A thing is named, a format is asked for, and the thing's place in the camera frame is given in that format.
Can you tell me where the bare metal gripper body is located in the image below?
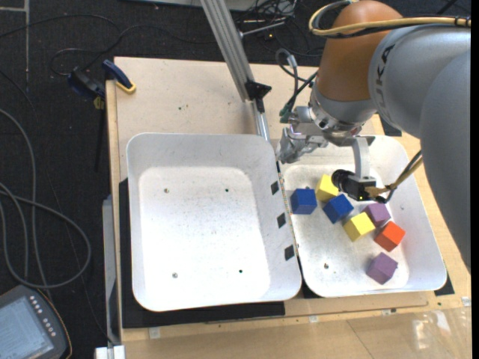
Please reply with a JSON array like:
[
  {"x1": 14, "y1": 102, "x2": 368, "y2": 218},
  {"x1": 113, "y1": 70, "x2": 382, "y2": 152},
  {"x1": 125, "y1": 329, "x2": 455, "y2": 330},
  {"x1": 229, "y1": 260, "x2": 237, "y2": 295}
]
[{"x1": 287, "y1": 105, "x2": 376, "y2": 153}]

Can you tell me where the yellow cube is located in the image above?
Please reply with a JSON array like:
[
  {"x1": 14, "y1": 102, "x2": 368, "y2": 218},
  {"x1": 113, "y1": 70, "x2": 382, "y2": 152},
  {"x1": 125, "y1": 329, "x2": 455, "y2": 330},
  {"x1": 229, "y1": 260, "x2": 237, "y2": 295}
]
[
  {"x1": 315, "y1": 174, "x2": 340, "y2": 203},
  {"x1": 343, "y1": 212, "x2": 376, "y2": 243}
]

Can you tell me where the blue cube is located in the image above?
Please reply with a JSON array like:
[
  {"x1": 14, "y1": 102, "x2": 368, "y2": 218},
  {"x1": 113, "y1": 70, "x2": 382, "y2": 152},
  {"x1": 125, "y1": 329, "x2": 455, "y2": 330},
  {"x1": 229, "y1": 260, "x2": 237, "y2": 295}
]
[
  {"x1": 290, "y1": 187, "x2": 318, "y2": 215},
  {"x1": 322, "y1": 193, "x2": 355, "y2": 224}
]

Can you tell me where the purple cube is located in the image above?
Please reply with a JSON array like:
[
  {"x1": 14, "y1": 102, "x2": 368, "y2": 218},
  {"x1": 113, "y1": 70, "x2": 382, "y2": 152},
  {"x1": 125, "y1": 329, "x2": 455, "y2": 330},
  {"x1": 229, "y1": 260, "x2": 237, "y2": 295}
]
[
  {"x1": 365, "y1": 251, "x2": 399, "y2": 286},
  {"x1": 363, "y1": 202, "x2": 392, "y2": 227}
]

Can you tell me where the white plastic tray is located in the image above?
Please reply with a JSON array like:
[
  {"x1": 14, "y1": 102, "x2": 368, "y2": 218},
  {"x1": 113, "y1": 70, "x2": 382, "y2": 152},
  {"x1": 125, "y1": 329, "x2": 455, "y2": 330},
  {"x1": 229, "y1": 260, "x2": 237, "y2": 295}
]
[
  {"x1": 278, "y1": 135, "x2": 448, "y2": 298},
  {"x1": 126, "y1": 132, "x2": 302, "y2": 313}
]

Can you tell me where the pale wood board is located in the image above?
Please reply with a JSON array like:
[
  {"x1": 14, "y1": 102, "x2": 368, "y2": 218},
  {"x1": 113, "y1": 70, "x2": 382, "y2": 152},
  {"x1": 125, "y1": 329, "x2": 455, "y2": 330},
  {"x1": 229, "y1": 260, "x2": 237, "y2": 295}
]
[{"x1": 106, "y1": 56, "x2": 472, "y2": 344}]

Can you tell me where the orange cube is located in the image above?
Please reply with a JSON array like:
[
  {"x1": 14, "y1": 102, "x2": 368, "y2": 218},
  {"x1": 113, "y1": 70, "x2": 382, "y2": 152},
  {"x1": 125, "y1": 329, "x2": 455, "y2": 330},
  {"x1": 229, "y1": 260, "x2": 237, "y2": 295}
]
[{"x1": 373, "y1": 221, "x2": 406, "y2": 253}]

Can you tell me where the black cylinder on white bracket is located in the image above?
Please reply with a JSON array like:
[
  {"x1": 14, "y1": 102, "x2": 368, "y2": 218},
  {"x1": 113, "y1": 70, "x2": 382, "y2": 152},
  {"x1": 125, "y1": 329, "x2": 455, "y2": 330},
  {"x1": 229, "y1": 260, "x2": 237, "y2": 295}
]
[{"x1": 331, "y1": 135, "x2": 377, "y2": 202}]

